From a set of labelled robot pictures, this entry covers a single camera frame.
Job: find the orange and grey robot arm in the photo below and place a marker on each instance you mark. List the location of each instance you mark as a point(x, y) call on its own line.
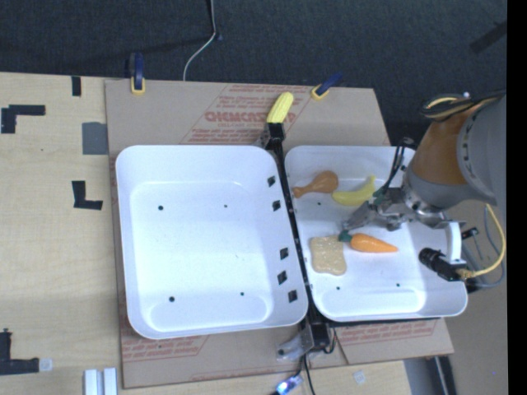
point(444, 154)

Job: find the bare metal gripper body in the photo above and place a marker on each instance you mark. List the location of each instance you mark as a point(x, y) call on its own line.
point(397, 207)

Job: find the yellow banana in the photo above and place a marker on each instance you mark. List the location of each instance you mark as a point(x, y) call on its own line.
point(354, 197)

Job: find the thin black rod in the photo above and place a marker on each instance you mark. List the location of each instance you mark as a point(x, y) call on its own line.
point(293, 220)

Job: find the brown cardboard board red print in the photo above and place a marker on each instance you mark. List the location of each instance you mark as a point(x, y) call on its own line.
point(173, 109)

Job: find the beige bread slice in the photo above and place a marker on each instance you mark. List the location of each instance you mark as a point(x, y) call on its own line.
point(327, 255)

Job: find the black cylinder on white bracket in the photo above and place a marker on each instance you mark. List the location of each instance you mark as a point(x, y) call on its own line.
point(437, 261)

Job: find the yellow corn cob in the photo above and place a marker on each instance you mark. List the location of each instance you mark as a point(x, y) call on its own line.
point(280, 107)

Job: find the orange carrot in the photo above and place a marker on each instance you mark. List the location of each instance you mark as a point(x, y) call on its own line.
point(370, 243)

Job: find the brown chicken drumstick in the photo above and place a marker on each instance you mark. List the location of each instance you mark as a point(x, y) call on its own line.
point(321, 182)

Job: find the white plastic tray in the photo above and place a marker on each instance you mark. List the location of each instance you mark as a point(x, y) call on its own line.
point(197, 241)
point(370, 290)

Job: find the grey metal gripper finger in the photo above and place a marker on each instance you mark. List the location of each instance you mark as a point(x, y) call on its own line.
point(395, 224)
point(357, 217)

